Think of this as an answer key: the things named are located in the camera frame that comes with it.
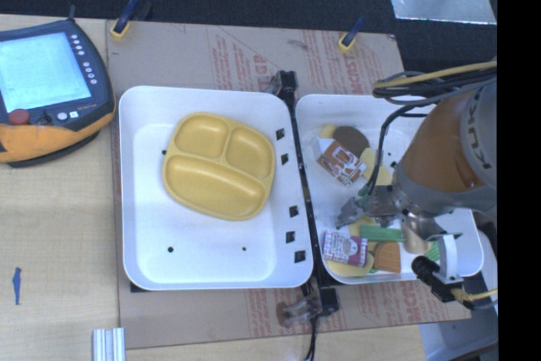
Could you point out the orange bread slice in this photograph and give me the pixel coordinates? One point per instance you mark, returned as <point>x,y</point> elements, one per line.
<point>388,258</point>

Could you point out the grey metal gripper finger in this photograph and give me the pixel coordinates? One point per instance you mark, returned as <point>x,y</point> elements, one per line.
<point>353,204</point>
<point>345,220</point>

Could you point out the orange and white carton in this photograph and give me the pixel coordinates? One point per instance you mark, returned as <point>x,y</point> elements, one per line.
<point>340,165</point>

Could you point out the small yellow piece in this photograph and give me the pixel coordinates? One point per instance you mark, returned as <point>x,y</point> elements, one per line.
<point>327,131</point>

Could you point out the yellow banana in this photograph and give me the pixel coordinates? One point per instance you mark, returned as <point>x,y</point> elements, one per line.
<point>344,269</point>

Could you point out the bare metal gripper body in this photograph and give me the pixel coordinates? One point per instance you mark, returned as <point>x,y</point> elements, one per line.
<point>385,202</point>

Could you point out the thin black rod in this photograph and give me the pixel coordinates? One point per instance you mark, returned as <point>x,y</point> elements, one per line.
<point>302,173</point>

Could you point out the yellow divided plate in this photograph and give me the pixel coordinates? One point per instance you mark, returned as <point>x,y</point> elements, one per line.
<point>220,173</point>

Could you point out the black cylinder on white bracket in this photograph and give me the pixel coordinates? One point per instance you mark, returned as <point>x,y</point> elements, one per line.
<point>447,253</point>

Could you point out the brown cardboard board, red print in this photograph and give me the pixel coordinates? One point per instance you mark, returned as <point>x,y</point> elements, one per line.
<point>177,55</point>

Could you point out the green flat stick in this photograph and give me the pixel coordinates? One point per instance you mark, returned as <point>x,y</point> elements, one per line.
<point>380,233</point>

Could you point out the pale yellow round piece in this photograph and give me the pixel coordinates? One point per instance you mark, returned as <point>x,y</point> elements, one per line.
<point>378,172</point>

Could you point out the white plastic tray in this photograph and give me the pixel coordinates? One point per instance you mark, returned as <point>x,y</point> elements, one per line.
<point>203,253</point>
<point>313,114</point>

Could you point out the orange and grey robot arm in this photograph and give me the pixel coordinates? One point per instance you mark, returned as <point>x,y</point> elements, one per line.
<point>439,156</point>

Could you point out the pink and white packet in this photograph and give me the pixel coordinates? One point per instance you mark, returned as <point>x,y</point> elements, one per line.
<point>344,248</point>

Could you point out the brown biscuit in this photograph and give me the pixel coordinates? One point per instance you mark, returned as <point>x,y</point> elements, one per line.
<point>351,138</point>

